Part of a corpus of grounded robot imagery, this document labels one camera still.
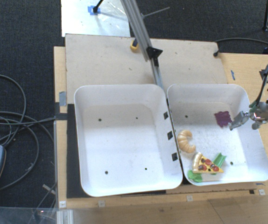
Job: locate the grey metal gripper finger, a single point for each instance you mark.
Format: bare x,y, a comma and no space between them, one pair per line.
257,124
239,120

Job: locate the purple grapes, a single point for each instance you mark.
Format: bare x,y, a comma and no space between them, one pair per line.
222,119

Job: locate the white plastic tray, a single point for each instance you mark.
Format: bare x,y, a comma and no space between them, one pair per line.
124,143
208,139

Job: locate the green celery stalk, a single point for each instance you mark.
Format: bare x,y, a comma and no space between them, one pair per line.
220,159

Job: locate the pizza slice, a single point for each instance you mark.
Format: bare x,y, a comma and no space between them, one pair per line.
204,165

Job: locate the tan croissant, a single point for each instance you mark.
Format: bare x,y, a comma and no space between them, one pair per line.
183,142

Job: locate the thin black rod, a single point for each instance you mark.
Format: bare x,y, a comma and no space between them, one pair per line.
174,136

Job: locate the green lettuce leaf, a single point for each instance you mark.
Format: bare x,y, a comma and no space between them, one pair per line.
194,177

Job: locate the pale flat board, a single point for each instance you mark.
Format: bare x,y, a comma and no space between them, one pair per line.
106,62

